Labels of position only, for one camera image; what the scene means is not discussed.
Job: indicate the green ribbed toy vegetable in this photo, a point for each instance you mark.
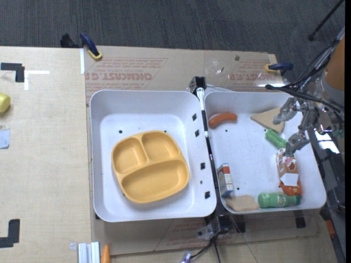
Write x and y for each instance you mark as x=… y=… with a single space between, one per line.
x=275 y=138

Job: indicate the tan toy bread slice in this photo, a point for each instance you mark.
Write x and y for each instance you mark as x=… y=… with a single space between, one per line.
x=242 y=203

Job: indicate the orange toy carrot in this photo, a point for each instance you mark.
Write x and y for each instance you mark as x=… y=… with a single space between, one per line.
x=105 y=255

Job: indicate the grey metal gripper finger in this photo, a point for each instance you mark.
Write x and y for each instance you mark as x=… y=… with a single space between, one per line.
x=285 y=111
x=296 y=142

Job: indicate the brown and white printed carton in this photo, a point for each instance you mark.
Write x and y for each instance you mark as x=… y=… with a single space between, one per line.
x=288 y=168

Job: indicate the yellow rounded block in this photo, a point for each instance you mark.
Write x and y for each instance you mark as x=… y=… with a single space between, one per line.
x=4 y=102

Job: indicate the green plastic bottle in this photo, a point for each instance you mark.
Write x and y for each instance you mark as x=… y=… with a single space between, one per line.
x=274 y=200

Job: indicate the brown cardboard board red print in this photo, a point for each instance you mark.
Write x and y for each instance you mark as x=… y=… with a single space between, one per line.
x=170 y=73

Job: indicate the white plastic tray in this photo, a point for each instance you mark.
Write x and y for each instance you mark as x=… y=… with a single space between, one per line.
x=153 y=105
x=252 y=152

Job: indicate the beige toy pizza slice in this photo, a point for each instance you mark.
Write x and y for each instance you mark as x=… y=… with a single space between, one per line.
x=264 y=118

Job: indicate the blue and orange small carton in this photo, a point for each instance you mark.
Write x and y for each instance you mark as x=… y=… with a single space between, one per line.
x=225 y=179

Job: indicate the orange toy sausage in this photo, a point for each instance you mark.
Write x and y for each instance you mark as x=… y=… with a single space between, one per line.
x=222 y=118

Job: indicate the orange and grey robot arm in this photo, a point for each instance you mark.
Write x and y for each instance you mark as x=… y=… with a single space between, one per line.
x=338 y=64

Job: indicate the orange packet with star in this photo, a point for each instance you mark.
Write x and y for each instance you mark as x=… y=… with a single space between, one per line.
x=294 y=190

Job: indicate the thin black and white rod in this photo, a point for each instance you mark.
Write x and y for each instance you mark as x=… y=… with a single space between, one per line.
x=205 y=125

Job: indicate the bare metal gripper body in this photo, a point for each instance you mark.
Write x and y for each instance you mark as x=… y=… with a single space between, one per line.
x=319 y=111

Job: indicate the orange divided plate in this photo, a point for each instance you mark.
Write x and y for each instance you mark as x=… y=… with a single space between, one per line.
x=153 y=179

